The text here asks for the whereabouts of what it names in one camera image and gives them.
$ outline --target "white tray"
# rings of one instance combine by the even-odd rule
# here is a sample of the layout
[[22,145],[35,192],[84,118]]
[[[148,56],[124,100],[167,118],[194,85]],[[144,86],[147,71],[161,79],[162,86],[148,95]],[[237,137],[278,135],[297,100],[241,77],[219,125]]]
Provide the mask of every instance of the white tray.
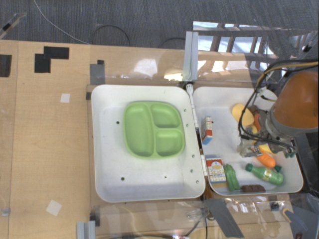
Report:
[[[123,111],[135,101],[167,102],[177,108],[185,132],[181,154],[149,160],[127,151]],[[92,115],[96,190],[103,200],[185,199],[203,193],[205,180],[186,91],[178,87],[100,85],[92,92]]]
[[[243,158],[236,151],[240,137],[237,129],[238,123],[231,115],[231,108],[237,103],[245,104],[252,92],[252,89],[218,87],[201,87],[195,90],[194,102],[198,121],[201,122],[206,116],[211,116],[214,121],[212,124],[213,139],[208,145],[203,145],[204,154],[220,157],[224,165],[227,163],[232,165],[240,186],[260,184],[266,189],[266,194],[298,192],[303,186],[303,177],[296,157],[286,159],[283,153],[274,155],[276,164],[282,166],[281,173],[284,176],[282,185],[276,186],[247,172],[245,170],[247,163],[256,166],[262,166],[262,164],[255,157]],[[264,95],[268,98],[275,97],[270,91],[265,92]],[[258,98],[255,104],[261,109],[269,109],[273,102]],[[230,192],[227,187],[214,188],[214,184],[212,187],[216,193],[223,196],[252,194],[240,191]]]

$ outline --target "yellow cable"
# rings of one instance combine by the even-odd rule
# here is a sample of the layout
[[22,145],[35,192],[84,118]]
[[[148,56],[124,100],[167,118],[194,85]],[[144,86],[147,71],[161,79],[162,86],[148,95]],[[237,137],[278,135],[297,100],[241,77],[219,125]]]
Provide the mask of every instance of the yellow cable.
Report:
[[302,64],[287,64],[287,65],[281,65],[281,66],[276,66],[273,67],[269,70],[266,70],[257,80],[256,86],[258,86],[260,84],[260,82],[264,79],[264,76],[272,71],[278,70],[278,69],[282,69],[283,67],[302,67],[302,66],[317,66],[318,65],[318,61],[316,62],[309,62],[309,63],[302,63]]

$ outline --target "green divided plate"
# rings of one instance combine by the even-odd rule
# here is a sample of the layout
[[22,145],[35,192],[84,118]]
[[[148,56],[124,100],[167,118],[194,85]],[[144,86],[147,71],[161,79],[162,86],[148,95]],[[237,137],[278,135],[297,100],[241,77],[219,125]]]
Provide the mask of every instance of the green divided plate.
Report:
[[137,157],[174,156],[185,147],[180,114],[168,103],[130,103],[124,110],[123,132],[126,148]]

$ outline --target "bottle cap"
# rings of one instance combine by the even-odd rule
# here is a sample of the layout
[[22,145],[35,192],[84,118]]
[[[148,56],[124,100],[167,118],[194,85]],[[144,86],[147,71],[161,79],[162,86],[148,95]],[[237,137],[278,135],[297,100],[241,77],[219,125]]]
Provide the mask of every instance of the bottle cap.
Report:
[[253,169],[253,165],[247,164],[245,169],[246,169],[246,171],[251,172],[251,170]]
[[277,172],[280,172],[280,171],[281,171],[281,166],[280,166],[280,165],[275,165],[274,169],[275,169]]

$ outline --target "gray carpet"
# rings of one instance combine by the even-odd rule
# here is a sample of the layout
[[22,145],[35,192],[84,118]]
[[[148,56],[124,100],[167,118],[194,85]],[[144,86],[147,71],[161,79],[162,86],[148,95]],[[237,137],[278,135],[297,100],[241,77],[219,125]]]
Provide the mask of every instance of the gray carpet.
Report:
[[[216,21],[318,30],[319,0],[36,0],[56,25],[89,43],[158,47],[185,37],[192,22]],[[76,43],[40,15],[32,0],[0,0],[0,26],[16,12],[27,17],[5,38]],[[183,48],[171,40],[163,48]]]

